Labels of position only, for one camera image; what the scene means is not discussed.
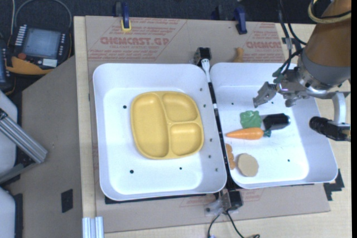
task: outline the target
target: orange toy piece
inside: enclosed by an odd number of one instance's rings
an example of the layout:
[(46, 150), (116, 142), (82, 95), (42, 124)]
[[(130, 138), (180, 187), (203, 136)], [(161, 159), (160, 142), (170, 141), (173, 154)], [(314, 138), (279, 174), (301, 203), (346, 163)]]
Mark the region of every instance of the orange toy piece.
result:
[(238, 129), (226, 134), (227, 137), (245, 140), (257, 140), (264, 135), (264, 131), (259, 127)]

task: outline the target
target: round cookie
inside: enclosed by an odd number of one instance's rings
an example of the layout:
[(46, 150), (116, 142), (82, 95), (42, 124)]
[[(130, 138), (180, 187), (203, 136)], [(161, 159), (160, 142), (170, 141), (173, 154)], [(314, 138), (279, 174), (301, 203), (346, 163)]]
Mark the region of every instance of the round cookie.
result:
[(244, 153), (238, 155), (237, 167), (242, 175), (254, 177), (258, 173), (259, 164), (253, 156)]

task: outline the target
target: cardboard sheet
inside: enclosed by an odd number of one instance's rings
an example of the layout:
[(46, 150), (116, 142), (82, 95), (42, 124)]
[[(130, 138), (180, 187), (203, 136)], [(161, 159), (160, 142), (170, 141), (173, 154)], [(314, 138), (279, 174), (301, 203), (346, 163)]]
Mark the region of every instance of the cardboard sheet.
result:
[[(93, 71), (106, 62), (189, 63), (198, 47), (211, 48), (211, 64), (232, 62), (237, 48), (245, 62), (283, 62), (285, 57), (274, 23), (247, 22), (248, 33), (238, 34), (233, 21), (131, 18), (132, 31), (121, 30), (119, 18), (86, 17), (89, 90), (93, 136), (97, 216), (105, 232), (209, 223), (206, 206), (214, 195), (106, 204), (99, 185)], [(244, 205), (235, 220), (329, 211), (324, 187), (312, 184), (240, 190)]]

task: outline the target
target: orange toy food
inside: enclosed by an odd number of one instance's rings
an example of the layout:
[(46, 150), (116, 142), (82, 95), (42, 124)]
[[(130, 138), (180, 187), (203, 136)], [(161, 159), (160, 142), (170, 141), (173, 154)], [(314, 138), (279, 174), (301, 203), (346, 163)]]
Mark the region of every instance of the orange toy food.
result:
[(264, 135), (264, 131), (259, 127), (250, 127), (235, 130), (226, 134), (227, 137), (245, 140), (257, 140)]
[(227, 157), (229, 161), (229, 168), (230, 169), (235, 169), (235, 161), (234, 161), (234, 155), (232, 153), (232, 146), (229, 144), (225, 145), (225, 148), (227, 150)]

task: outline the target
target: white bracket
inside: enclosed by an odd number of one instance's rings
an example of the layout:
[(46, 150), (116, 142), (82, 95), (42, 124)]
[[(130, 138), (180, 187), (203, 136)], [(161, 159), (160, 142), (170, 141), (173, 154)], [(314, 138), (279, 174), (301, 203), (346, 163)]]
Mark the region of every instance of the white bracket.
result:
[[(9, 138), (10, 141), (14, 142), (14, 144), (24, 151), (35, 163), (40, 164), (45, 161), (47, 150), (26, 134), (26, 132), (1, 108), (0, 132)], [(31, 164), (27, 167), (24, 167), (22, 164), (14, 166), (7, 173), (0, 176), (0, 183), (17, 176), (24, 169), (28, 169), (30, 166)]]
[(343, 123), (346, 121), (346, 99), (345, 94), (336, 93), (332, 97), (332, 102), (334, 103), (334, 122)]
[(83, 238), (104, 238), (103, 218), (101, 216), (97, 216), (96, 218), (83, 218), (82, 233)]

